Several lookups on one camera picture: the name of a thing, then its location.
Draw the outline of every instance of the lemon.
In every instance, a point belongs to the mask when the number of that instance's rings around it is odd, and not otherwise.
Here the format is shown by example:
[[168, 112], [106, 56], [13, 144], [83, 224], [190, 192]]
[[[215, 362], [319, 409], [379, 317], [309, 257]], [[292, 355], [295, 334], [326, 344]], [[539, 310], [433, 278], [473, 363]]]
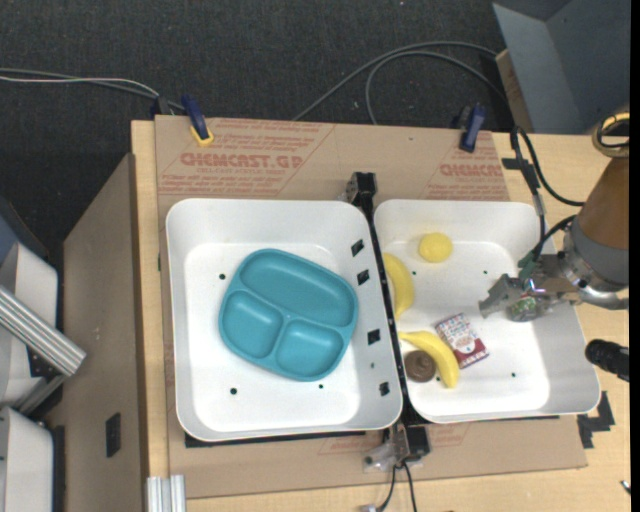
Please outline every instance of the lemon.
[[440, 263], [451, 256], [453, 244], [444, 233], [427, 233], [420, 240], [418, 251], [425, 260]]

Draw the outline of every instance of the teal divided plate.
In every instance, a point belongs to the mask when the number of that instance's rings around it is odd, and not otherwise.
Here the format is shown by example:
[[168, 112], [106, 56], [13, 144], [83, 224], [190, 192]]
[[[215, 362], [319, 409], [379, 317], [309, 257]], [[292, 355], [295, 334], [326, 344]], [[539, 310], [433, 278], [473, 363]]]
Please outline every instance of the teal divided plate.
[[218, 328], [238, 356], [300, 381], [340, 363], [358, 317], [358, 299], [339, 275], [276, 249], [250, 254], [222, 300]]

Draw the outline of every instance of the banana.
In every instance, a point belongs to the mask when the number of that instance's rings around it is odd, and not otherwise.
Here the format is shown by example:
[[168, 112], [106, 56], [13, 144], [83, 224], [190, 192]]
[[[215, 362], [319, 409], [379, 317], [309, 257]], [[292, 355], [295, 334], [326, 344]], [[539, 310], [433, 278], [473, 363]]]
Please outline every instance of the banana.
[[436, 362], [438, 372], [445, 386], [448, 388], [456, 387], [460, 376], [458, 360], [453, 354], [453, 350], [438, 335], [428, 331], [415, 331], [399, 332], [398, 337], [429, 354]]
[[413, 281], [409, 270], [399, 258], [385, 252], [382, 255], [382, 259], [387, 277], [389, 277], [393, 287], [393, 316], [398, 321], [400, 315], [413, 304]]

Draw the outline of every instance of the blue clip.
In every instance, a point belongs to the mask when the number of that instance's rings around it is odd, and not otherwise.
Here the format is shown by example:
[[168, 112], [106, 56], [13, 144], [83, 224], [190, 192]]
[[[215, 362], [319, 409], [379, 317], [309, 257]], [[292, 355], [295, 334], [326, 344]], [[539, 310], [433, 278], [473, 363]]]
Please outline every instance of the blue clip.
[[207, 127], [207, 122], [196, 100], [188, 94], [183, 94], [181, 101], [182, 106], [191, 119], [191, 134], [198, 142], [198, 145], [202, 147], [211, 145], [213, 142], [213, 134]]
[[478, 133], [484, 124], [484, 120], [487, 117], [487, 112], [482, 105], [476, 105], [473, 107], [469, 120], [467, 121], [467, 129], [460, 138], [460, 149], [473, 153], [476, 149], [476, 139]]

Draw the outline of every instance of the black floor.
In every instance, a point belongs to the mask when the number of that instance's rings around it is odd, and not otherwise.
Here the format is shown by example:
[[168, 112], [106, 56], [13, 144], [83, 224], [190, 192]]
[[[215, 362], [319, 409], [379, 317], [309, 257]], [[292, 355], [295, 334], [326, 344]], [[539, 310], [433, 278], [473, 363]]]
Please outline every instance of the black floor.
[[[490, 0], [0, 2], [0, 68], [132, 79], [176, 102], [188, 93], [209, 117], [293, 119], [371, 59], [433, 41], [505, 47]], [[482, 52], [425, 50], [500, 87]], [[304, 120], [370, 123], [366, 79], [358, 75]], [[0, 196], [55, 254], [129, 150], [130, 121], [148, 119], [152, 102], [92, 85], [2, 80], [0, 98]], [[424, 55], [381, 68], [371, 103], [380, 124], [448, 127], [475, 103], [488, 108], [486, 128], [511, 124], [493, 89]]]

